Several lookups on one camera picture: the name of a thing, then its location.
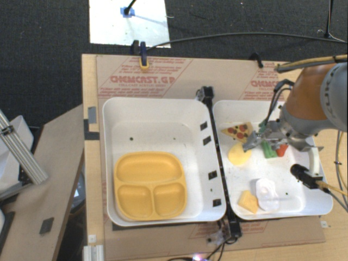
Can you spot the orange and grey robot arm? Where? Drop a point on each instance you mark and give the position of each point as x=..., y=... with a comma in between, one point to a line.
x=308, y=96

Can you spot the thin black rod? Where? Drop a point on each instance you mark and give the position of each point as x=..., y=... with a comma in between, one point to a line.
x=218, y=156

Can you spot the yellow divided plate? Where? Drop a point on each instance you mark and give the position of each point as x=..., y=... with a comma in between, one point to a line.
x=149, y=185

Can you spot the white plastic packet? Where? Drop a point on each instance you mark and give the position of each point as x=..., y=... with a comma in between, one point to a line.
x=267, y=194

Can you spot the pale yellow round biscuit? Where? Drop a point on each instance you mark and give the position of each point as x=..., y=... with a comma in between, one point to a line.
x=238, y=156

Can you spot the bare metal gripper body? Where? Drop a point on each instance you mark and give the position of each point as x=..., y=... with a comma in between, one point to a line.
x=280, y=135

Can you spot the white plastic tray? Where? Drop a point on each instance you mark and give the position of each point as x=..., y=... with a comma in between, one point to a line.
x=274, y=173
x=152, y=135

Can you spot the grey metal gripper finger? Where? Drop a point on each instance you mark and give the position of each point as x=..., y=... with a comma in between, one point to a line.
x=250, y=142
x=276, y=145

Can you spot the yellow cheese wedge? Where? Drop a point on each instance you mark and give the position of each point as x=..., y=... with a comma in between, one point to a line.
x=248, y=201

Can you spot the orange toy carrot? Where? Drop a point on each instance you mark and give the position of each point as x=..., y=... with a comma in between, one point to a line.
x=281, y=150

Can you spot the green toy vegetable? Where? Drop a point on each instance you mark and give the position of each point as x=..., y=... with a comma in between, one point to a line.
x=268, y=151

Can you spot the toy pizza slice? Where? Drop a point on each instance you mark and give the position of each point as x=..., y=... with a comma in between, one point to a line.
x=236, y=131

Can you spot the brown cardboard board red print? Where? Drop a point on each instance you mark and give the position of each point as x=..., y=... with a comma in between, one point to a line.
x=174, y=76

